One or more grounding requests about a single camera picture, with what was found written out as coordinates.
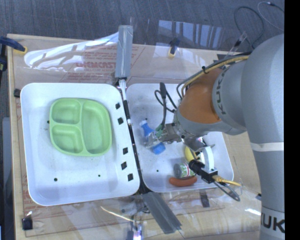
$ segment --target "white stripe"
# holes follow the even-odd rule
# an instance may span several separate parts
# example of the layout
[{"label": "white stripe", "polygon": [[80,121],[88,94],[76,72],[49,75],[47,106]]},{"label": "white stripe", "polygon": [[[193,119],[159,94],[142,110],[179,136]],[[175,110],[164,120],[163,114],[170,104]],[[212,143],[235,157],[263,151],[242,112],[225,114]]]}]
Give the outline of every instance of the white stripe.
[{"label": "white stripe", "polygon": [[251,148],[254,151],[259,152],[268,152],[268,151],[284,151],[285,143],[284,142],[272,142],[272,143],[262,143],[256,144],[250,142]]}]

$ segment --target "clamp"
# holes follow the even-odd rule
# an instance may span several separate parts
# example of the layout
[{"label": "clamp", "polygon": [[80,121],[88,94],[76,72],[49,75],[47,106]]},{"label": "clamp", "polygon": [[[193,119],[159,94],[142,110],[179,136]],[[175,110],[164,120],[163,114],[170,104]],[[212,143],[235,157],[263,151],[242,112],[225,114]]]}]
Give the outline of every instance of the clamp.
[{"label": "clamp", "polygon": [[0,53],[0,87],[1,87],[2,73],[7,69],[6,47],[7,46],[12,47],[13,49],[21,51],[22,53],[26,52],[26,48],[23,47],[17,41],[4,36],[0,37],[0,44],[2,44],[1,53]]}]

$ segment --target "green plate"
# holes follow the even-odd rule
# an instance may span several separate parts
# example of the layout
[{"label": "green plate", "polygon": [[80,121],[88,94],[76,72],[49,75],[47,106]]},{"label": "green plate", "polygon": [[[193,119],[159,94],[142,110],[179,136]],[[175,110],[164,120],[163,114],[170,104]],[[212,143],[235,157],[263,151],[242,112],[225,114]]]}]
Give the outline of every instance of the green plate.
[{"label": "green plate", "polygon": [[101,156],[112,145],[109,112],[101,103],[84,98],[60,98],[50,107],[50,139],[62,153]]}]

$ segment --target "hot dog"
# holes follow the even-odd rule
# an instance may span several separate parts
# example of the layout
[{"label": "hot dog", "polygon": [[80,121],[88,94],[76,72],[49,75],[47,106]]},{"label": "hot dog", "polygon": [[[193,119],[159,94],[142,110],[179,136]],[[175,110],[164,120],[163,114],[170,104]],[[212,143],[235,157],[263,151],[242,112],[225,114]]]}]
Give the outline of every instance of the hot dog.
[{"label": "hot dog", "polygon": [[191,176],[191,177],[187,177],[187,178],[175,178],[175,177],[169,178],[169,183],[171,185],[176,186],[176,187],[191,186],[194,183],[196,183],[196,181],[197,181],[197,177],[196,176]]}]

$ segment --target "can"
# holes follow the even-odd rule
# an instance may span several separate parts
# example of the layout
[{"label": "can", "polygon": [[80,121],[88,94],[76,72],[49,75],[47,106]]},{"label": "can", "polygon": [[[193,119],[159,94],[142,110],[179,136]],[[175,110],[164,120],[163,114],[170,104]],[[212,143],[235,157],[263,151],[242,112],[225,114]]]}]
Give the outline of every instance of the can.
[{"label": "can", "polygon": [[184,178],[196,175],[186,162],[176,163],[173,166],[173,174],[176,178]]}]

